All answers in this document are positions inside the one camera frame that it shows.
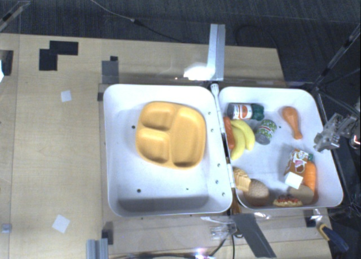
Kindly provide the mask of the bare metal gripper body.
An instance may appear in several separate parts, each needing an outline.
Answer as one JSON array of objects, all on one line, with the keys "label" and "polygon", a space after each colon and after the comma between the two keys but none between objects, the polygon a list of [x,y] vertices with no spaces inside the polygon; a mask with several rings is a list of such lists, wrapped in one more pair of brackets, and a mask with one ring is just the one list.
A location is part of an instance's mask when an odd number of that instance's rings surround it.
[{"label": "bare metal gripper body", "polygon": [[339,136],[349,139],[349,145],[353,149],[360,149],[359,118],[355,115],[341,117],[338,124]]}]

